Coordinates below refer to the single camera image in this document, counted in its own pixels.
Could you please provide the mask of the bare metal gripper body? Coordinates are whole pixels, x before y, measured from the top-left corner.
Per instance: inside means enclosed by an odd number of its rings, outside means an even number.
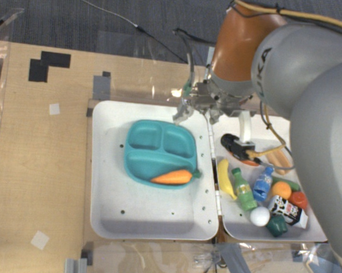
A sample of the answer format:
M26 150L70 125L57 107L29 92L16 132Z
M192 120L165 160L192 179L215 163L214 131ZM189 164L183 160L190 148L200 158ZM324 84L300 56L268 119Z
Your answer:
M239 116L241 105L253 94L254 88L248 82L221 82L205 80L194 84L189 81L182 88L181 99L186 100L200 113L210 109L219 110L220 116Z

